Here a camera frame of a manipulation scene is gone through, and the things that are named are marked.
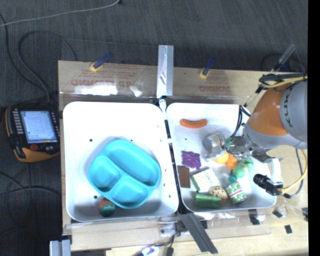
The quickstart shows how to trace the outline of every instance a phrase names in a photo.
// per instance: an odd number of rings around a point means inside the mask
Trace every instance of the blue plate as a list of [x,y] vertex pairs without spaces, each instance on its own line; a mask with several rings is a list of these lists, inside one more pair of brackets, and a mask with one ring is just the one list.
[[107,144],[88,169],[90,184],[124,209],[141,206],[160,179],[159,164],[140,148],[122,139]]

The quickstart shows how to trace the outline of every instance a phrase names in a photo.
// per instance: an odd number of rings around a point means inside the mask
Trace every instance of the red button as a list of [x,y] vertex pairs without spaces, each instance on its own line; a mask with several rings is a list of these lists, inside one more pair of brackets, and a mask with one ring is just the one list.
[[32,151],[37,151],[38,150],[38,145],[37,144],[31,144],[31,146],[30,146],[30,149],[32,150]]

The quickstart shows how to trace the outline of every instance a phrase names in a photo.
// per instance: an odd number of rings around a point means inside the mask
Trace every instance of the orange ball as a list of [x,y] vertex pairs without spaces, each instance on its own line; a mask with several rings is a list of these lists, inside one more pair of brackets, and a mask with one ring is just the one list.
[[225,162],[227,162],[229,159],[229,153],[226,152],[223,156],[220,156],[217,159],[214,159],[214,161],[218,164],[224,164]]
[[229,158],[225,162],[225,164],[226,164],[226,167],[228,167],[229,169],[233,169],[237,166],[238,159],[236,159],[233,154],[229,154]]

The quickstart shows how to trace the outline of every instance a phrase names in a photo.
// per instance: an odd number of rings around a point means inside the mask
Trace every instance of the blue clamp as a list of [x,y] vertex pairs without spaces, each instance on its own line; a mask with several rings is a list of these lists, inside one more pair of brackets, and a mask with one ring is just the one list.
[[211,69],[211,67],[214,64],[215,60],[216,59],[214,57],[212,57],[209,60],[208,64],[201,70],[200,77],[207,78],[207,76],[209,75],[209,69]]
[[97,72],[98,70],[102,69],[104,66],[104,63],[109,61],[113,57],[113,54],[111,52],[107,53],[100,59],[98,59],[96,62],[92,63],[90,68],[92,71]]

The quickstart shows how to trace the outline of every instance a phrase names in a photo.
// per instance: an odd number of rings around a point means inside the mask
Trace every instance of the dark gray floor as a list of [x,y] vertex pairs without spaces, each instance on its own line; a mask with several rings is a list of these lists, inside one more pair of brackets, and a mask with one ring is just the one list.
[[[115,63],[157,65],[158,45],[174,46],[176,67],[269,71],[290,44],[295,52],[289,71],[308,69],[308,1],[306,0],[123,0],[110,8],[69,13],[0,27],[0,107],[45,96],[19,61],[22,58],[51,92],[58,89],[57,60],[95,61],[111,51]],[[0,0],[6,23],[103,7],[112,0]],[[49,241],[60,238],[60,157],[25,164],[10,150],[0,127],[0,255],[49,255]],[[10,182],[13,178],[19,185]]]

